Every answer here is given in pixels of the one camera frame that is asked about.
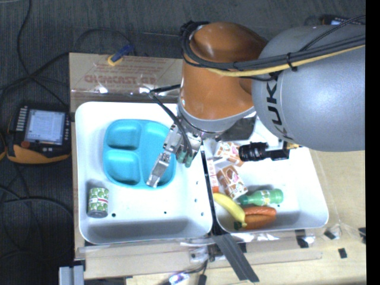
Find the screen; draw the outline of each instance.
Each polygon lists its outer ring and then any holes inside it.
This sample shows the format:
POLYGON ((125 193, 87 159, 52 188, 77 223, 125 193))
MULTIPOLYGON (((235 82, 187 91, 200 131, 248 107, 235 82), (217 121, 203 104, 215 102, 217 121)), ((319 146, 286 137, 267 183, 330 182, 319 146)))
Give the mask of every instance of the screen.
POLYGON ((65 112, 30 109, 25 140, 62 145, 65 112))

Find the handheld device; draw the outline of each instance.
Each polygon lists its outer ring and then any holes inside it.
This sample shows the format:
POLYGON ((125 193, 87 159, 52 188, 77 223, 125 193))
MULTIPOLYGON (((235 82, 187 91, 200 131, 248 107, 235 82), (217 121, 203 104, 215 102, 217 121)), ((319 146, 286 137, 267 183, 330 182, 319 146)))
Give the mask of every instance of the handheld device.
MULTIPOLYGON (((326 24, 326 25, 337 25, 337 24, 341 24, 345 21, 347 21, 349 18, 346 18, 346 17, 340 17, 340 16, 335 16, 335 15, 323 15, 320 20, 321 20, 321 23, 322 24, 326 24)), ((357 25, 362 25, 363 23, 360 22, 360 21, 352 21, 350 22, 350 24, 357 24, 357 25)))
POLYGON ((22 104, 9 122, 7 157, 15 163, 45 164, 71 154, 69 114, 59 107, 22 104))

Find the small carton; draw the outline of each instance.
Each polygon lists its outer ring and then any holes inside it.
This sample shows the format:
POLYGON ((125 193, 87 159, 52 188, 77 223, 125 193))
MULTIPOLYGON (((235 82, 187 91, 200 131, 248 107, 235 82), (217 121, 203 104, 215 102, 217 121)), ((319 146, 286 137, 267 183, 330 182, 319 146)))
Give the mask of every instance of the small carton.
POLYGON ((214 157, 216 159, 227 159, 229 162, 241 167, 241 165, 244 164, 244 161, 242 161, 239 157, 239 147, 240 145, 235 142, 221 142, 216 147, 214 157))
POLYGON ((214 192, 219 192, 219 182, 216 177, 216 168, 213 159, 207 159, 208 178, 210 180, 211 189, 214 192))
POLYGON ((248 192, 246 185, 233 165, 226 166, 217 172, 217 179, 224 192, 233 200, 248 192))

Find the black cable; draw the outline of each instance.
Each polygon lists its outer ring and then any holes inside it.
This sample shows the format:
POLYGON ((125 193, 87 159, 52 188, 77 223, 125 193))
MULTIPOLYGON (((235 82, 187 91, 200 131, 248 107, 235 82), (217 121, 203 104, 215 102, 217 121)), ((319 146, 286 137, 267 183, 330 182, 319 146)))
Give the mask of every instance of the black cable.
POLYGON ((278 77, 279 73, 280 72, 272 73, 271 77, 269 77, 269 78, 261 78, 261 77, 257 77, 257 76, 242 76, 239 78, 246 78, 246 79, 268 82, 268 81, 275 80, 278 77))
POLYGON ((171 110, 169 110, 155 95, 155 93, 162 93, 165 91, 175 90, 179 88, 180 86, 181 86, 180 84, 175 84, 175 85, 169 85, 166 87, 155 88, 149 92, 149 97, 152 98, 159 106, 161 106, 164 109, 164 111, 170 116, 170 118, 172 118, 173 122, 177 125, 177 127, 182 133, 182 136, 185 142, 186 152, 188 153, 190 157, 192 157, 192 147, 191 147, 190 140, 186 134, 185 128, 182 126, 178 117, 174 115, 174 113, 171 110))
MULTIPOLYGON (((27 189, 27 185, 26 185, 26 182, 25 182, 25 179, 21 173, 21 171, 18 169, 18 167, 15 165, 15 168, 17 170, 17 178, 20 178, 23 185, 24 185, 24 189, 26 190, 26 194, 27 194, 27 198, 29 198, 29 190, 27 189)), ((7 186, 7 188, 4 188, 4 187, 1 187, 0 186, 0 190, 3 190, 4 192, 8 193, 8 194, 11 194, 13 197, 16 197, 16 198, 19 198, 18 195, 16 195, 14 192, 12 192, 10 189, 10 185, 7 186)), ((1 205, 4 205, 6 202, 6 200, 2 199, 1 201, 1 205)), ((43 239, 42 239, 42 233, 41 233, 41 228, 40 228, 40 225, 37 221, 37 218, 36 216, 34 215, 34 212, 30 206, 30 204, 26 204, 26 207, 29 209, 29 212, 30 212, 30 215, 34 217, 34 221, 36 223, 36 226, 37 226, 37 229, 38 229, 38 235, 39 235, 39 240, 40 240, 40 244, 41 246, 43 246, 43 239)), ((1 211, 1 219, 4 220, 4 217, 3 217, 3 214, 4 214, 4 210, 1 211)), ((15 240, 13 239, 13 237, 9 234, 8 232, 8 229, 5 227, 5 223, 4 224, 4 232, 5 234, 8 236, 8 239, 19 249, 19 250, 22 250, 24 249, 24 246, 25 246, 25 243, 26 243, 26 240, 28 238, 28 234, 30 233, 30 229, 31 229, 31 223, 32 223, 32 219, 31 218, 28 218, 28 231, 27 231, 27 234, 26 234, 26 237, 25 237, 25 241, 24 241, 24 244, 22 246, 19 246, 15 240)))
POLYGON ((320 34, 319 36, 317 36, 316 38, 314 38, 313 40, 311 40, 310 42, 308 42, 306 45, 304 45, 299 51, 304 51, 304 50, 307 50, 309 49, 312 45, 314 45, 316 42, 320 41, 322 38, 326 37, 327 35, 330 35, 331 33, 341 29, 342 27, 350 24, 351 22, 354 22, 354 21, 357 21, 357 20, 360 20, 360 19, 363 19, 365 18, 366 16, 365 15, 360 15, 360 16, 357 16, 357 17, 353 17, 351 19, 348 19, 346 21, 343 21, 342 23, 334 26, 333 28, 327 30, 326 32, 320 34))
POLYGON ((177 125, 179 130, 182 133, 183 140, 185 142, 185 151, 187 152, 189 157, 192 157, 192 147, 190 140, 186 134, 185 128, 182 126, 181 122, 179 121, 178 117, 174 115, 174 113, 169 110, 154 94, 154 92, 149 92, 149 97, 153 99, 154 102, 156 102, 169 116, 172 118, 172 121, 177 125))
MULTIPOLYGON (((29 189, 26 185, 26 182, 25 182, 25 179, 24 179, 24 176, 22 175, 22 172, 21 170, 19 169, 19 167, 16 165, 16 164, 13 164, 15 170, 16 170, 16 176, 8 183, 7 185, 7 189, 10 190, 10 187, 11 185, 15 182, 16 179, 20 178, 21 179, 21 183, 23 184, 23 187, 24 187, 24 190, 25 190, 25 193, 27 195, 27 197, 30 196, 29 194, 29 189)), ((5 194, 3 194, 0 198, 0 210, 3 208, 3 204, 5 203, 5 194)), ((30 229, 31 229, 31 219, 28 218, 28 225, 27 225, 27 231, 25 233, 25 239, 24 239, 24 242, 22 244, 17 244, 17 242, 13 239, 13 236, 10 235, 10 233, 8 232, 8 229, 5 227, 5 223, 4 223, 4 210, 1 210, 1 214, 0 214, 0 218, 1 220, 3 221, 3 225, 4 225, 4 232, 5 234, 8 236, 8 239, 18 248, 18 249, 23 249, 26 245, 26 241, 28 239, 28 236, 29 236, 29 233, 30 233, 30 229)))
POLYGON ((26 12, 26 16, 25 16, 24 21, 23 21, 23 23, 22 23, 22 25, 21 25, 21 27, 20 27, 20 29, 18 31, 18 34, 17 34, 17 55, 18 55, 18 59, 20 60, 21 65, 23 66, 23 68, 24 68, 24 70, 25 70, 25 72, 27 74, 29 74, 29 72, 28 72, 28 70, 26 68, 26 65, 25 65, 25 62, 23 61, 23 58, 21 56, 21 49, 20 49, 21 43, 20 43, 20 40, 21 40, 21 34, 22 34, 22 32, 23 32, 23 30, 24 30, 24 28, 26 26, 26 23, 27 23, 27 21, 29 19, 30 10, 31 10, 31 0, 28 0, 28 9, 27 9, 27 12, 26 12))
POLYGON ((36 83, 38 86, 40 86, 41 88, 43 88, 44 90, 46 90, 48 93, 50 93, 56 100, 58 100, 63 106, 66 107, 67 111, 69 111, 69 104, 65 103, 57 94, 55 94, 52 90, 50 90, 45 85, 37 81, 36 78, 32 78, 32 81, 36 83))
POLYGON ((83 32, 83 33, 82 33, 82 34, 76 39, 76 41, 74 42, 74 45, 73 45, 73 49, 72 49, 73 52, 82 52, 82 51, 80 51, 80 50, 77 48, 77 46, 78 46, 78 44, 80 43, 80 41, 81 41, 84 37, 88 36, 89 34, 94 33, 94 32, 98 32, 98 31, 106 31, 106 32, 110 32, 110 33, 116 33, 116 34, 122 36, 122 37, 126 40, 126 43, 127 43, 127 44, 130 44, 130 41, 129 41, 128 36, 127 36, 125 33, 121 32, 121 31, 115 30, 115 29, 113 29, 113 28, 107 28, 107 27, 91 28, 91 29, 89 29, 89 30, 83 32))
MULTIPOLYGON (((16 169, 16 172, 17 172, 17 176, 18 178, 20 179, 21 183, 23 184, 23 187, 24 187, 24 190, 26 192, 26 195, 27 195, 27 198, 30 198, 30 193, 29 193, 29 189, 28 189, 28 185, 26 183, 26 180, 25 180, 25 177, 22 173, 22 171, 20 170, 20 168, 18 167, 18 164, 13 164, 15 169, 16 169)), ((40 224, 38 223, 37 221, 37 218, 36 216, 34 215, 34 212, 33 212, 33 209, 32 207, 30 206, 30 204, 27 204, 28 207, 29 207, 29 210, 30 210, 30 214, 32 215, 32 217, 34 217, 35 219, 35 222, 36 222, 36 226, 37 226, 37 229, 38 229, 38 235, 39 235, 39 239, 40 239, 40 244, 41 244, 41 248, 43 250, 43 238, 42 238, 42 231, 41 231, 41 227, 40 227, 40 224)), ((28 229, 28 232, 30 231, 30 226, 31 226, 31 218, 29 219, 30 222, 29 222, 29 229, 28 229)))
MULTIPOLYGON (((211 61, 202 59, 198 55, 193 53, 190 47, 190 40, 192 37, 192 33, 204 24, 207 24, 207 23, 205 22, 195 23, 193 21, 190 21, 181 27, 182 34, 180 37, 180 42, 181 42, 182 50, 192 60, 198 63, 198 64, 195 64, 193 62, 189 62, 188 60, 186 60, 186 58, 184 58, 185 62, 187 62, 188 64, 191 64, 192 66, 203 67, 203 68, 217 68, 217 69, 223 69, 223 70, 229 70, 229 69, 234 68, 239 71, 243 71, 246 69, 253 70, 253 69, 276 67, 278 65, 286 64, 289 59, 288 54, 272 56, 268 58, 255 59, 252 61, 243 61, 243 62, 211 62, 211 61)), ((365 34, 352 37, 351 39, 348 39, 348 40, 344 39, 340 42, 332 43, 330 45, 315 47, 313 49, 308 49, 304 51, 293 52, 291 55, 290 62, 293 63, 293 62, 302 61, 309 58, 319 57, 322 55, 339 52, 341 50, 354 48, 360 45, 365 45, 365 34)))
POLYGON ((67 87, 68 84, 67 83, 64 83, 62 81, 59 81, 59 80, 56 80, 54 78, 50 78, 50 77, 45 77, 45 76, 30 76, 32 78, 37 78, 37 79, 40 79, 40 80, 44 80, 44 81, 47 81, 49 83, 52 83, 52 84, 57 84, 59 86, 62 86, 62 87, 67 87))
MULTIPOLYGON (((12 199, 12 200, 3 201, 3 204, 12 204, 12 203, 22 203, 22 204, 24 204, 31 211, 31 215, 35 219, 36 224, 38 225, 38 227, 39 227, 39 224, 38 224, 38 221, 37 221, 37 217, 34 215, 33 210, 28 205, 28 203, 30 203, 30 202, 43 202, 43 203, 47 203, 47 204, 52 204, 52 205, 54 205, 54 206, 62 209, 63 211, 65 211, 67 213, 67 215, 69 216, 69 218, 71 220, 71 223, 74 222, 74 218, 73 218, 72 212, 70 212, 69 209, 66 208, 66 206, 64 206, 63 204, 61 204, 61 203, 59 203, 59 202, 57 202, 55 200, 52 200, 52 199, 49 199, 49 198, 41 198, 41 197, 20 198, 16 193, 10 191, 7 188, 4 188, 4 187, 0 186, 0 190, 6 192, 8 194, 10 194, 11 196, 13 196, 15 198, 15 199, 12 199)), ((57 256, 46 257, 46 256, 44 256, 42 254, 41 258, 43 258, 44 261, 51 261, 53 259, 58 259, 58 258, 62 257, 63 255, 67 254, 68 252, 71 252, 73 246, 74 246, 74 244, 72 243, 67 250, 63 251, 61 254, 59 254, 57 256)))
POLYGON ((204 274, 206 272, 208 261, 205 262, 202 274, 198 278, 198 285, 205 285, 207 281, 207 276, 204 274))
POLYGON ((193 274, 193 273, 200 273, 201 271, 203 271, 203 274, 204 274, 207 268, 207 264, 208 264, 208 260, 204 261, 202 265, 197 268, 194 268, 191 270, 185 270, 184 273, 193 274))
POLYGON ((43 258, 38 256, 38 254, 35 254, 34 252, 29 252, 29 251, 12 251, 12 252, 9 252, 7 254, 0 256, 0 261, 9 260, 10 258, 18 257, 20 255, 27 256, 27 257, 33 257, 41 263, 46 262, 46 261, 44 261, 43 258))
POLYGON ((38 68, 37 70, 35 70, 33 73, 31 73, 29 75, 26 75, 26 76, 23 76, 21 78, 15 79, 12 82, 8 83, 7 85, 3 85, 2 87, 0 87, 0 91, 2 91, 2 93, 0 94, 0 96, 3 96, 4 91, 6 91, 7 89, 11 88, 15 84, 24 82, 25 80, 28 80, 29 78, 35 78, 35 77, 37 77, 39 73, 43 72, 46 68, 48 68, 49 66, 51 66, 52 64, 54 64, 54 62, 60 60, 62 57, 68 56, 68 54, 69 54, 69 52, 61 53, 58 56, 56 56, 53 59, 51 59, 48 62, 46 62, 44 65, 42 65, 40 68, 38 68))

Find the yellow cable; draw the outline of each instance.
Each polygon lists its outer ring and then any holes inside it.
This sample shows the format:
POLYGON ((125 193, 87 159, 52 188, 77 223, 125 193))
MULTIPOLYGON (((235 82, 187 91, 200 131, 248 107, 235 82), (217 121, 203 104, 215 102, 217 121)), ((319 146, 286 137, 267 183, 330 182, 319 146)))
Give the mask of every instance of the yellow cable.
MULTIPOLYGON (((325 59, 328 57, 332 57, 335 55, 339 55, 345 52, 349 52, 351 50, 360 49, 364 47, 365 45, 355 46, 350 49, 340 50, 335 53, 326 54, 318 57, 313 57, 309 59, 304 59, 296 62, 292 62, 293 67, 298 67, 299 65, 308 64, 310 62, 314 62, 317 60, 325 59)), ((230 77, 245 77, 245 76, 256 76, 256 75, 262 75, 262 74, 268 74, 272 72, 282 71, 284 69, 290 68, 289 64, 282 64, 277 66, 272 66, 271 68, 264 68, 264 69, 250 69, 247 71, 236 71, 236 72, 230 72, 223 69, 214 69, 214 68, 208 68, 209 71, 214 72, 216 74, 222 75, 222 76, 230 76, 230 77)))

